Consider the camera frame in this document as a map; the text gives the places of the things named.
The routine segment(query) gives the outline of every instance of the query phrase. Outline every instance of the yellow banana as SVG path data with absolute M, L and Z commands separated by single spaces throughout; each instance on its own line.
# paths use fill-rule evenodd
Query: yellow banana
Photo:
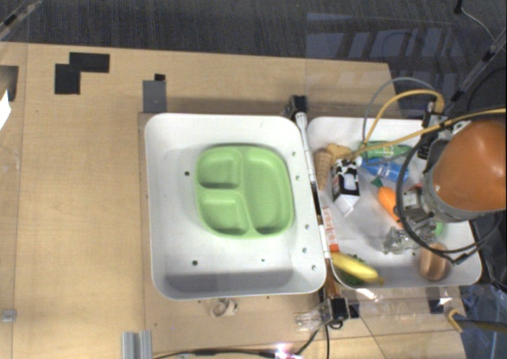
M 341 252 L 332 252 L 331 257 L 333 259 L 333 264 L 338 269 L 343 270 L 362 281 L 366 281 L 368 283 L 378 281 L 380 284 L 383 284 L 384 282 L 383 277 L 380 277 L 375 269 L 359 262 L 352 256 L 348 256 L 347 254 L 343 254 Z

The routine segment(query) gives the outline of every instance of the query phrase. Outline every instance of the blue bottle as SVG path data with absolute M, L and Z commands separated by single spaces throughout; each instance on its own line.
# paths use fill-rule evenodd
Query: blue bottle
M 381 158 L 371 158 L 367 162 L 363 160 L 361 167 L 378 178 L 397 181 L 402 165 L 394 162 L 382 162 Z M 407 178 L 409 178 L 408 169 L 403 175 L 403 181 L 406 181 Z

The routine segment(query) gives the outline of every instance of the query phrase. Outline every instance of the green plate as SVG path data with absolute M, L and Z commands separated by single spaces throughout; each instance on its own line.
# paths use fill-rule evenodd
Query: green plate
M 196 166 L 196 203 L 203 225 L 221 236 L 276 235 L 294 220 L 287 167 L 280 156 L 263 147 L 204 151 Z

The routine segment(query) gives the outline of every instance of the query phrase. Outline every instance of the white tray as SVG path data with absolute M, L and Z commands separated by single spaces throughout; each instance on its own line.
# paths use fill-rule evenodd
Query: white tray
M 326 277 L 298 128 L 279 116 L 159 114 L 145 128 L 155 287 L 172 299 L 310 293 Z M 194 173 L 200 153 L 220 144 L 275 151 L 291 180 L 295 219 L 265 239 L 230 239 L 200 223 Z
M 316 151 L 326 147 L 328 143 L 337 143 L 356 148 L 361 141 L 362 124 L 361 118 L 316 118 L 308 126 L 310 147 Z M 372 140 L 393 140 L 419 129 L 419 120 L 380 120 Z M 416 142 L 417 138 L 407 143 L 415 145 Z M 410 177 L 405 184 L 406 189 L 421 182 L 424 166 L 425 162 L 414 158 L 409 165 Z M 321 201 L 323 207 L 331 209 L 341 252 L 357 254 L 386 279 L 383 286 L 376 285 L 376 288 L 470 285 L 480 278 L 482 265 L 478 254 L 474 254 L 461 265 L 454 266 L 443 280 L 428 281 L 418 272 L 418 250 L 414 250 L 414 253 L 406 251 L 403 254 L 382 252 L 383 241 L 393 221 L 376 200 L 377 188 L 370 184 L 373 178 L 364 169 L 360 169 L 360 200 L 346 218 L 332 201 L 329 183 L 326 191 L 321 192 Z M 383 179 L 383 183 L 395 188 L 392 181 Z M 445 225 L 439 240 L 447 248 L 455 249 L 474 242 L 474 237 L 468 222 L 450 223 Z

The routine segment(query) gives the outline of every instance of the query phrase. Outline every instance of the wooden table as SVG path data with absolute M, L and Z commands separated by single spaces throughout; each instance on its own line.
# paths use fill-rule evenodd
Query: wooden table
M 110 72 L 82 73 L 80 95 L 55 95 L 55 64 L 68 63 L 69 52 L 109 53 Z M 300 344 L 308 336 L 297 334 L 291 319 L 296 308 L 313 303 L 312 296 L 242 299 L 235 317 L 215 323 L 205 301 L 166 300 L 160 310 L 172 316 L 149 323 L 138 115 L 143 80 L 155 73 L 166 75 L 170 111 L 199 113 L 278 113 L 307 87 L 317 96 L 338 86 L 336 101 L 361 105 L 390 78 L 381 63 L 30 44 L 17 249 L 15 256 L 2 249 L 1 256 L 2 264 L 16 258 L 14 358 L 120 357 L 122 332 L 148 326 L 163 330 L 154 331 L 154 341 L 167 349 L 210 341 Z M 446 292 L 459 302 L 457 288 Z M 349 320 L 332 332 L 333 358 L 441 357 L 443 351 L 464 357 L 459 335 L 442 315 L 429 314 L 424 289 L 390 293 L 381 312 L 372 308 L 365 320 Z M 7 339 L 0 338 L 4 348 Z M 325 342 L 316 341 L 305 357 L 322 359 L 325 350 Z

